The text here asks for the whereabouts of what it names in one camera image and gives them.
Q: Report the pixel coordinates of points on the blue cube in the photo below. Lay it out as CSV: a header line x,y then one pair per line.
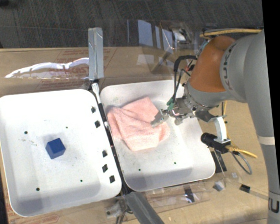
x,y
55,148

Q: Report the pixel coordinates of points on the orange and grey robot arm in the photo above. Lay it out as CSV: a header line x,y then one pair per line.
x,y
249,74

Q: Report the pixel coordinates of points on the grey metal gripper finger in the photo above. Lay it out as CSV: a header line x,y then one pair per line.
x,y
161,113
157,122

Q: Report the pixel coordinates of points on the black cylinder on white bracket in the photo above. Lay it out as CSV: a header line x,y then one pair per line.
x,y
211,140

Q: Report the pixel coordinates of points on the brown cardboard board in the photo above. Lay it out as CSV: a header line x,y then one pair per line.
x,y
52,68

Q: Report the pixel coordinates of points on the pink cloth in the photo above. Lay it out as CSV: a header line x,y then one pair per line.
x,y
133,124

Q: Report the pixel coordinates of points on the white plastic tray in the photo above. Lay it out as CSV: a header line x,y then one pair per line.
x,y
165,165
56,112

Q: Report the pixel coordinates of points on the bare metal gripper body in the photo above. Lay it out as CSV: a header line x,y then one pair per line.
x,y
182,108

